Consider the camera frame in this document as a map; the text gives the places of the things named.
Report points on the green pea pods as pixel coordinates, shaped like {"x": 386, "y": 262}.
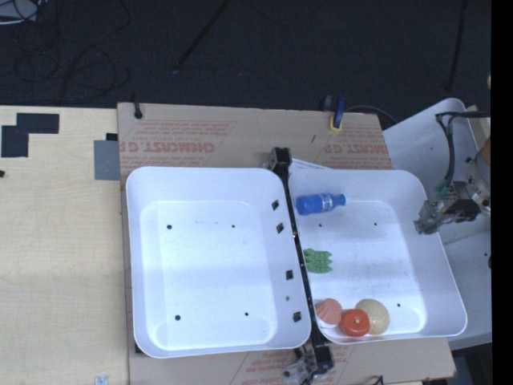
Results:
{"x": 317, "y": 260}

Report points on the blue plastic bottle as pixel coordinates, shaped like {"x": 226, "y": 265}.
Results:
{"x": 314, "y": 203}

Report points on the brown cardboard board red print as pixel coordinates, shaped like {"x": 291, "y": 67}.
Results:
{"x": 224, "y": 143}

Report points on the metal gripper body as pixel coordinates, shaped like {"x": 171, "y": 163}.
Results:
{"x": 467, "y": 207}

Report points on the thin black rod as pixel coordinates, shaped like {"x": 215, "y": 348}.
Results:
{"x": 298, "y": 251}

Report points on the beige round toy bread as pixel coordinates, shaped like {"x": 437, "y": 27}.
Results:
{"x": 376, "y": 313}

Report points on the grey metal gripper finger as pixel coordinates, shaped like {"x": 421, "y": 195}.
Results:
{"x": 425, "y": 225}
{"x": 431, "y": 208}

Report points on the red toy tomato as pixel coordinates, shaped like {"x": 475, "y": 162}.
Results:
{"x": 355, "y": 322}

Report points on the pink toy shell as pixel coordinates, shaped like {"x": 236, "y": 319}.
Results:
{"x": 328, "y": 312}

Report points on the white plastic tray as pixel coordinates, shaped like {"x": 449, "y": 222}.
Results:
{"x": 368, "y": 263}
{"x": 216, "y": 271}

